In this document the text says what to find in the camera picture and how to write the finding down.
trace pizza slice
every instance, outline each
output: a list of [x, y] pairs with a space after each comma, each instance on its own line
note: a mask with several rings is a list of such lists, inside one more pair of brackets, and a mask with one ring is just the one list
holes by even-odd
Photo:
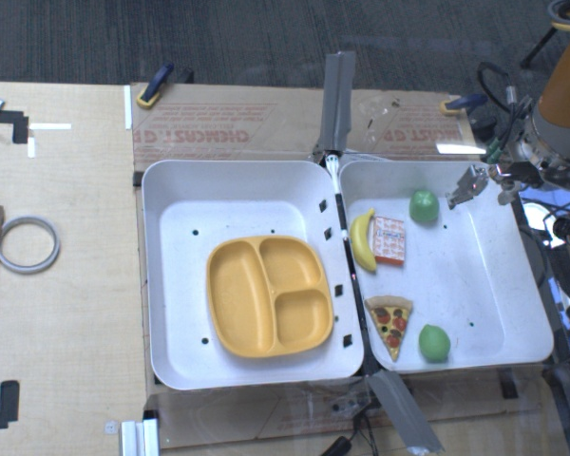
[[411, 301], [398, 295], [377, 295], [366, 299], [364, 303], [390, 358], [393, 362], [397, 361], [408, 326]]

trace banana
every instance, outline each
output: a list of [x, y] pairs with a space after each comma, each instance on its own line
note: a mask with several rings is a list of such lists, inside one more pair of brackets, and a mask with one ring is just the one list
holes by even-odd
[[370, 272], [376, 270], [376, 258], [368, 244], [368, 230], [374, 213], [374, 209], [370, 208], [367, 213], [356, 217], [351, 224], [352, 256], [361, 267]]

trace yellow plastic plate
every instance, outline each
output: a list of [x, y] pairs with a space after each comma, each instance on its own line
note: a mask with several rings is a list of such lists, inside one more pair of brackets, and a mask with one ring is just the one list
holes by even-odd
[[320, 345], [333, 327], [327, 278], [316, 252], [295, 237], [242, 237], [207, 262], [209, 309], [219, 340], [260, 358]]

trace gray carpet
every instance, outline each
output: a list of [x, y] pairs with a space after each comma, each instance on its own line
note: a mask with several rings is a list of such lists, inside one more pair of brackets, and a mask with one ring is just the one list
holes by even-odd
[[570, 40], [553, 0], [0, 0], [0, 81], [126, 84], [166, 61], [197, 83], [322, 87], [325, 54], [355, 50], [356, 88], [481, 91], [477, 65], [537, 98]]

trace toy lime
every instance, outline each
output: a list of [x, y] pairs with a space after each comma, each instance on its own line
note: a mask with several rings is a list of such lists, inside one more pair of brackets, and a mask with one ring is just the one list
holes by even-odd
[[430, 191], [420, 189], [411, 197], [409, 215], [415, 221], [433, 221], [439, 215], [439, 200]]
[[446, 361], [450, 342], [447, 333], [439, 326], [426, 324], [418, 337], [420, 353], [430, 362]]

